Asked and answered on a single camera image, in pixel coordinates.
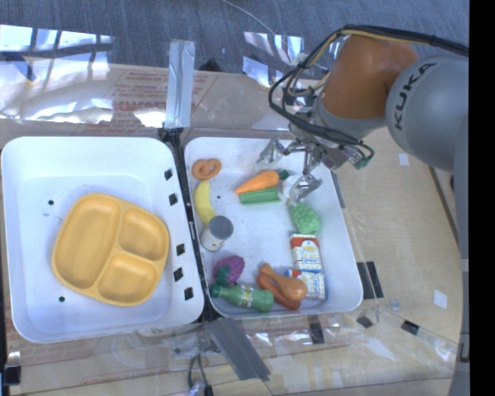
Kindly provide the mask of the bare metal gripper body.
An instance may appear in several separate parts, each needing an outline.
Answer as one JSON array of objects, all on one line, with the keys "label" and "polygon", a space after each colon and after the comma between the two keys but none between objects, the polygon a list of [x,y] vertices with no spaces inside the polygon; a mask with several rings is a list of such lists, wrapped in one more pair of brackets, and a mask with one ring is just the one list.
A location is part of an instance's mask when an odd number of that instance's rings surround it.
[{"label": "bare metal gripper body", "polygon": [[304,154],[304,171],[313,171],[319,164],[335,171],[354,156],[357,139],[330,128],[318,115],[299,115],[298,119],[308,127],[289,123],[295,137],[289,145],[289,153]]}]

